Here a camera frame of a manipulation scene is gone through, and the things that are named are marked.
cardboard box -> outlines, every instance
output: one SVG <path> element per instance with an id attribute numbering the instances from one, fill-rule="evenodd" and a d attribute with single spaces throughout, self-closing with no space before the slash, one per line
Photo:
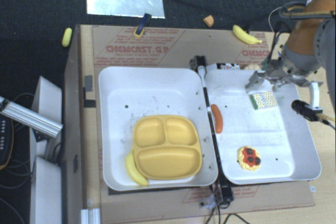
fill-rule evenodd
<path id="1" fill-rule="evenodd" d="M 250 68 L 269 53 L 270 33 L 253 33 L 263 42 L 246 45 L 231 31 L 147 28 L 140 39 L 133 27 L 77 26 L 65 73 L 65 156 L 68 223 L 80 223 L 80 209 L 100 208 L 101 223 L 129 223 L 209 215 L 200 203 L 208 187 L 122 193 L 103 181 L 98 75 L 107 66 L 187 68 L 195 55 L 208 64 L 238 63 Z M 223 212 L 313 206 L 307 181 L 233 188 L 235 200 Z"/>

black floor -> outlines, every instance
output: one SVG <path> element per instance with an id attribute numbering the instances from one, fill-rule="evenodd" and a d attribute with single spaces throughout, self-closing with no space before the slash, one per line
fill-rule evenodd
<path id="1" fill-rule="evenodd" d="M 202 18 L 212 14 L 215 29 L 231 29 L 233 24 L 239 24 L 250 30 L 270 31 L 269 13 L 290 1 L 296 0 L 163 0 L 166 19 L 153 19 L 150 25 L 207 28 Z M 75 24 L 134 26 L 138 23 L 138 18 L 88 15 L 86 0 L 0 0 L 0 96 L 13 100 L 21 93 L 34 93 L 39 76 L 62 86 L 68 56 L 68 49 L 61 46 L 65 28 L 74 28 Z M 23 97 L 17 102 L 29 106 L 31 100 Z M 15 133 L 12 159 L 23 162 L 29 159 L 27 128 Z M 24 173 L 23 167 L 17 173 Z M 0 171 L 1 185 L 14 186 L 24 180 Z M 0 186 L 0 198 L 29 223 L 29 181 L 16 189 Z M 0 223 L 20 223 L 1 199 Z"/>

toy pizza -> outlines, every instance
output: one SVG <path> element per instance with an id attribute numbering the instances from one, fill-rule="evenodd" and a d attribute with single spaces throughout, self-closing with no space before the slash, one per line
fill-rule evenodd
<path id="1" fill-rule="evenodd" d="M 238 150 L 238 162 L 242 169 L 255 171 L 260 167 L 260 155 L 252 147 L 243 146 Z"/>

sausage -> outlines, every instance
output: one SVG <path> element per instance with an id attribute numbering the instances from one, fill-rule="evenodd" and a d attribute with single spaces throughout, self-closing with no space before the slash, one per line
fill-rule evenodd
<path id="1" fill-rule="evenodd" d="M 223 130 L 223 117 L 217 105 L 211 105 L 211 111 L 215 118 L 215 131 L 220 134 Z"/>

banana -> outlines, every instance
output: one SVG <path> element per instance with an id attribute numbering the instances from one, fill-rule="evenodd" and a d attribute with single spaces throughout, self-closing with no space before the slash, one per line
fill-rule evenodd
<path id="1" fill-rule="evenodd" d="M 237 38 L 239 38 L 242 42 L 245 42 L 246 44 L 253 45 L 255 43 L 262 43 L 260 39 L 257 39 L 256 37 L 246 33 L 238 25 L 233 26 L 233 33 Z"/>
<path id="2" fill-rule="evenodd" d="M 128 175 L 136 183 L 138 183 L 141 186 L 147 186 L 148 185 L 148 180 L 142 174 L 140 174 L 140 172 L 138 171 L 137 167 L 135 166 L 133 149 L 126 156 L 126 158 L 125 158 L 125 165 L 126 165 L 126 169 L 127 169 Z"/>

